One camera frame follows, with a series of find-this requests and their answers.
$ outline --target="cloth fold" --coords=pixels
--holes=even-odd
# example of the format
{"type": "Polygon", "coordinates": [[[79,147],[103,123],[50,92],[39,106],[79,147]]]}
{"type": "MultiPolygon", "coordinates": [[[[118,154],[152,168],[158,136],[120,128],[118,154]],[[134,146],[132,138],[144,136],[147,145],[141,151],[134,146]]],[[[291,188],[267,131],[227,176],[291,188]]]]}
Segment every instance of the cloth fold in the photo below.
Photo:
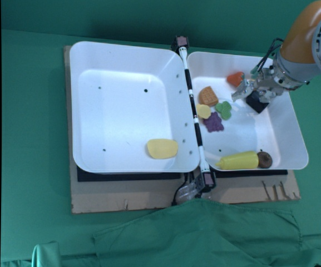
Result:
{"type": "Polygon", "coordinates": [[[304,266],[321,250],[302,250],[290,211],[193,199],[93,235],[100,265],[304,266]]]}

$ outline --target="green wall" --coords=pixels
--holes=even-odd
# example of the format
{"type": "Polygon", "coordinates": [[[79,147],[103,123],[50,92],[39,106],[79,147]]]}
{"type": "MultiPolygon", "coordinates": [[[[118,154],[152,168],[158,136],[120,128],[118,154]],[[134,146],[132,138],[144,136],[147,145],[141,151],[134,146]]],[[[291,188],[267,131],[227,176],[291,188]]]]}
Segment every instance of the green wall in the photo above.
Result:
{"type": "Polygon", "coordinates": [[[314,0],[1,0],[2,29],[265,52],[314,0]]]}

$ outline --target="brown waffle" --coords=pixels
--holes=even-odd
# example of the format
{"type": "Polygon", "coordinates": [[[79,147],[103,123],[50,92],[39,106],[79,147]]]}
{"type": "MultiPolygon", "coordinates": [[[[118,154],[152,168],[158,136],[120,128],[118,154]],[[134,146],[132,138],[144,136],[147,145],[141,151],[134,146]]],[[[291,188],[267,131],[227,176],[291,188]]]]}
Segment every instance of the brown waffle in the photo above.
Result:
{"type": "Polygon", "coordinates": [[[214,106],[218,103],[218,98],[211,86],[205,87],[200,91],[199,103],[208,106],[214,106]]]}

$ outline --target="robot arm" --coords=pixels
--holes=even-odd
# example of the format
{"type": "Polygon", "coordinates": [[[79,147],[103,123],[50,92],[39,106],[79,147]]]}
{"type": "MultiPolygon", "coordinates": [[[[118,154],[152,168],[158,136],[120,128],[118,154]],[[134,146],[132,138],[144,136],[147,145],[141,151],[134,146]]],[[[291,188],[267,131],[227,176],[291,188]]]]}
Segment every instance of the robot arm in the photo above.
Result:
{"type": "Polygon", "coordinates": [[[243,79],[232,99],[246,98],[248,105],[258,113],[274,97],[284,91],[296,90],[321,74],[321,0],[302,11],[284,41],[279,38],[273,41],[251,74],[251,79],[243,79]],[[263,67],[270,54],[275,54],[273,64],[269,68],[263,67]]]}

